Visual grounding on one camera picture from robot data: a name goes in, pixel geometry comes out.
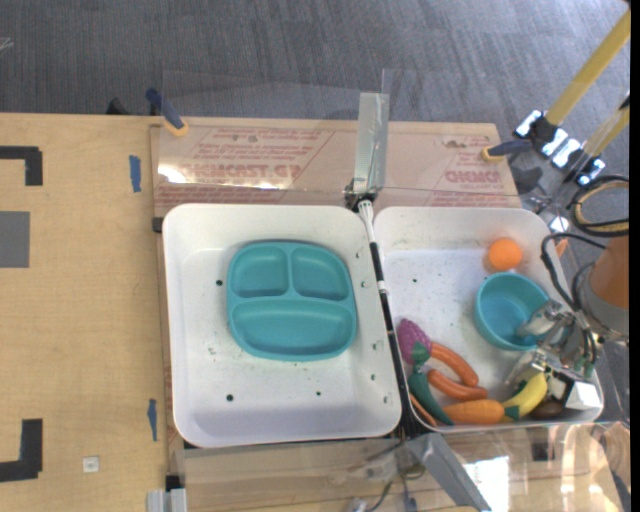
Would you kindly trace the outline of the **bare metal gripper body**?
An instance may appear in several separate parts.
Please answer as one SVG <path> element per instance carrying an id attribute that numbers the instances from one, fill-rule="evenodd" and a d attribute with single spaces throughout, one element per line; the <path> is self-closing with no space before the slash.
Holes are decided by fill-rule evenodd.
<path id="1" fill-rule="evenodd" d="M 598 359 L 596 336 L 585 325 L 584 318 L 555 305 L 541 314 L 545 331 L 538 347 L 557 368 L 570 371 L 593 371 Z"/>

